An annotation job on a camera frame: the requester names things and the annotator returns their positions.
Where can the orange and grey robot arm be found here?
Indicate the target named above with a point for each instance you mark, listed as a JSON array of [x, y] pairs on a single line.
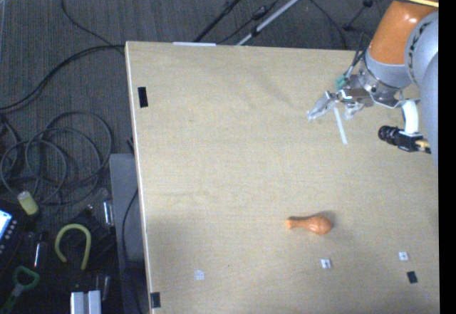
[[395, 35]]

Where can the orange toy chicken drumstick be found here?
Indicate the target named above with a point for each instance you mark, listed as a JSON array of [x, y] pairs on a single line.
[[315, 224]]

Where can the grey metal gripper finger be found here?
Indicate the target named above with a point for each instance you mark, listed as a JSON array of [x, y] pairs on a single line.
[[322, 106], [352, 109]]

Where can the white block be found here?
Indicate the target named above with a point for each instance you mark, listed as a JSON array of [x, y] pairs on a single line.
[[94, 302], [76, 302]]

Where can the black cylinder on white bracket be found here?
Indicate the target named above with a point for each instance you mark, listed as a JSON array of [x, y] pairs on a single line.
[[400, 136]]

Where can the yellow curved tube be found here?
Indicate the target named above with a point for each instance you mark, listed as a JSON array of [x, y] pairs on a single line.
[[73, 228]]

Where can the pale yellow small bottle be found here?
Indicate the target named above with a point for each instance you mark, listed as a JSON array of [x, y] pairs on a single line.
[[28, 203]]

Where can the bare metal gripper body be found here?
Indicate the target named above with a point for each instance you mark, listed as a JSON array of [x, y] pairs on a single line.
[[379, 93]]

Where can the pale wood board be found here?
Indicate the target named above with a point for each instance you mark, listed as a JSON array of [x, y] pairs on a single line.
[[231, 163]]

